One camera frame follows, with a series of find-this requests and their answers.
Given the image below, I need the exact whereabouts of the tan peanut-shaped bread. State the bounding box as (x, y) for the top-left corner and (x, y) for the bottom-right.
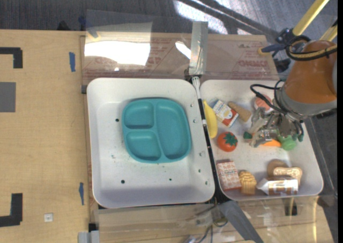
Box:
(273, 166), (303, 184)

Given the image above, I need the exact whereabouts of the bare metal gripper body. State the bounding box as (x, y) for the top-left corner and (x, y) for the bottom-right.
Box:
(264, 111), (304, 139)

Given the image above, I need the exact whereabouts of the orange carrot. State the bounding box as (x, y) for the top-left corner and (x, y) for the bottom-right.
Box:
(243, 131), (282, 148)

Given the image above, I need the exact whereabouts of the orange tomato with green top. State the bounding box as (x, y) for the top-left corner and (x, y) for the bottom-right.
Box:
(217, 131), (238, 153)

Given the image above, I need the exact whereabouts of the teal divided plate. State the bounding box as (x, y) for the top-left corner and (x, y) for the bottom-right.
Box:
(121, 97), (192, 164)

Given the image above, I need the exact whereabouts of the red and white packet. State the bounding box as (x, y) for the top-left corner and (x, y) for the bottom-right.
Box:
(215, 160), (242, 192)

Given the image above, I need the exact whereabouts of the pink and white round toy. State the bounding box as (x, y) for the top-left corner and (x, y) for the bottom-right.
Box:
(253, 94), (274, 112)

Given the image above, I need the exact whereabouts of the brown round biscuit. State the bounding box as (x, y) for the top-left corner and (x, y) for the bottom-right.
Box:
(266, 158), (289, 177)

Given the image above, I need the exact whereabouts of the yellow banana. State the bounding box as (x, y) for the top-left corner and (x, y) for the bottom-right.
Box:
(202, 100), (219, 139)

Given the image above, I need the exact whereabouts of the green broccoli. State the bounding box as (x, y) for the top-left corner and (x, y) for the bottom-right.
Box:
(277, 134), (297, 151)

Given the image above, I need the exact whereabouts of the tan ice cream cone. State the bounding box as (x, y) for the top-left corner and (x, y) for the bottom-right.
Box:
(227, 101), (252, 123)

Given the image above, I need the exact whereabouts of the white plastic tray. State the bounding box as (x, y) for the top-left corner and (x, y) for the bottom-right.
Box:
(199, 79), (324, 202)
(86, 77), (216, 209)

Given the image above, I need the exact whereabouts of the white and red carton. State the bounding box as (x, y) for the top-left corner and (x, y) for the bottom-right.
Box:
(212, 98), (240, 128)

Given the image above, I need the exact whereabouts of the white and brown carton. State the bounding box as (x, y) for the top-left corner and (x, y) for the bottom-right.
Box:
(256, 177), (299, 197)

